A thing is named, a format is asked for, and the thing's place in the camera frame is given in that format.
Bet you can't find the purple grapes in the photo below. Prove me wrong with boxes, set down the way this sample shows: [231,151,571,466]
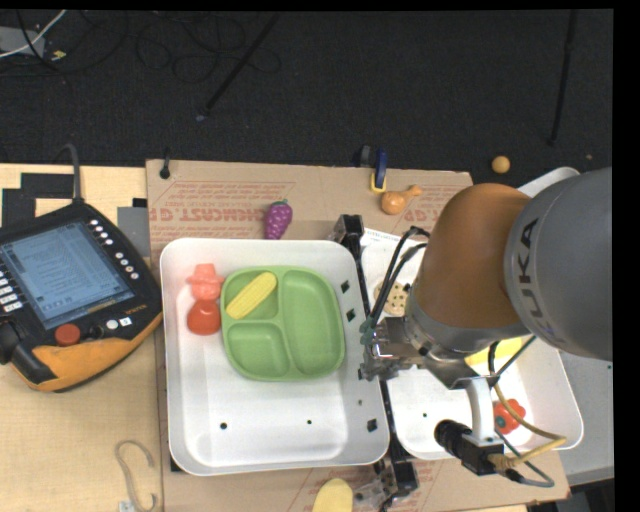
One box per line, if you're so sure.
[263,198,295,241]

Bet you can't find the brown cardboard board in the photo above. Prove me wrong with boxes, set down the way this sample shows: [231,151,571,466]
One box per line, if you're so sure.
[144,158,572,512]

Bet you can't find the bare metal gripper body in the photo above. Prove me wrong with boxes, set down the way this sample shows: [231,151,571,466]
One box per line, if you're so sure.
[358,316,497,391]

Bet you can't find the green divided plate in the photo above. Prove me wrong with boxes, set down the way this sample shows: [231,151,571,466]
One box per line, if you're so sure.
[219,265,348,383]

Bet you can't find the white plastic tray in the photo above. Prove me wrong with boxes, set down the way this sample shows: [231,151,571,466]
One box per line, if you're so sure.
[359,227,585,461]
[159,237,392,477]

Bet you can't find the tan chocolate chip biscuit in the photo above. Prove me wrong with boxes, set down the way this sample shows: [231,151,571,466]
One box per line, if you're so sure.
[373,279,412,318]

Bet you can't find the black cylinder on white bracket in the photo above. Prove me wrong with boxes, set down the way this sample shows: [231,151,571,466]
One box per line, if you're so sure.
[433,377,506,477]

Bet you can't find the orange figure with pink hat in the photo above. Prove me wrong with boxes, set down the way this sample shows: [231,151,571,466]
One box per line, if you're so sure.
[185,262,226,337]

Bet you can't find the yellow corn cob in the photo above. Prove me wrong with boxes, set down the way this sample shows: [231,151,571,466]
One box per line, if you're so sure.
[225,271,279,320]

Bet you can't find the black block with wires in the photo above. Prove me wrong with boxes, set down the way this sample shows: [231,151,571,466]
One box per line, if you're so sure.
[331,213,366,246]
[373,458,421,503]

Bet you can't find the yellow flat item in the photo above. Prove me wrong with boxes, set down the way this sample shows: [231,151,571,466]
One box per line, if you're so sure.
[463,336,525,369]

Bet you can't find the brown chicken drumstick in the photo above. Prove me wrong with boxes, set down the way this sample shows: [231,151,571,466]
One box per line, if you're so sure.
[380,184,424,217]

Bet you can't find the orange flower toy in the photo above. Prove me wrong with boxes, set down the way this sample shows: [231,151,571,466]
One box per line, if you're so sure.
[492,397,528,436]

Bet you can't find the pale yellow rounded toy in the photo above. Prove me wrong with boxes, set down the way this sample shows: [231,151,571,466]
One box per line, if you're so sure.
[311,477,355,512]

